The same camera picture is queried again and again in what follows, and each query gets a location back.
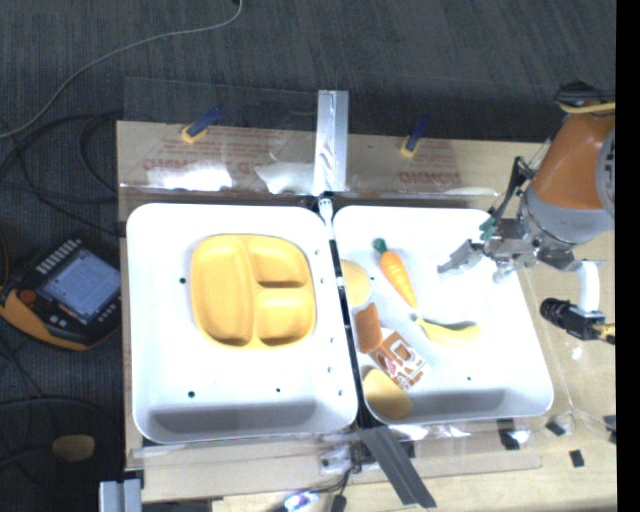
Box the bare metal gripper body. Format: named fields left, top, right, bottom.
left=481, top=217, right=577, bottom=272

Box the orange carrot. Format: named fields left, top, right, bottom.
left=371, top=237, right=419, bottom=310

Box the yellow banana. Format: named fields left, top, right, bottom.
left=414, top=315, right=483, bottom=348

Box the white plastic tray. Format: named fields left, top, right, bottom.
left=125, top=201, right=360, bottom=446
left=331, top=204, right=556, bottom=427

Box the beige round biscuit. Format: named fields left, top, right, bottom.
left=340, top=259, right=373, bottom=308

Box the orange and white carton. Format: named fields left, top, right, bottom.
left=369, top=329, right=432, bottom=392

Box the brown bread slice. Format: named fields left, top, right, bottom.
left=354, top=301, right=385, bottom=355

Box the thin black and white rod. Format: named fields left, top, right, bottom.
left=316, top=197, right=372, bottom=429

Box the yellow round biscuit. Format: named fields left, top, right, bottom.
left=361, top=366, right=414, bottom=421

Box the brown cardboard board red print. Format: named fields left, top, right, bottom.
left=115, top=119, right=617, bottom=504

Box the yellow divided plate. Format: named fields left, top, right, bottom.
left=189, top=233, right=318, bottom=350

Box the yellow oval object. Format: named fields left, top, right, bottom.
left=51, top=433, right=97, bottom=463

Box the black cylinder on white bracket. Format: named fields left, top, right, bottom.
left=539, top=258, right=609, bottom=342

